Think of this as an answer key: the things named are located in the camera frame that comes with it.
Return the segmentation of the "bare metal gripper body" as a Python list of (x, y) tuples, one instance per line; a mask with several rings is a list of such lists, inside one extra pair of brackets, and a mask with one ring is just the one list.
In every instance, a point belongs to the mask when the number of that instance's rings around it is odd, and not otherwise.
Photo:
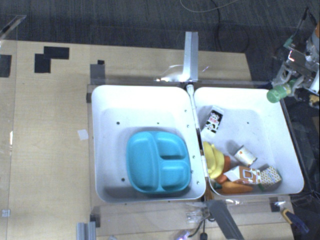
[(285, 82), (291, 77), (303, 76), (305, 84), (320, 83), (320, 52), (316, 46), (310, 46), (304, 52), (292, 48), (285, 61)]

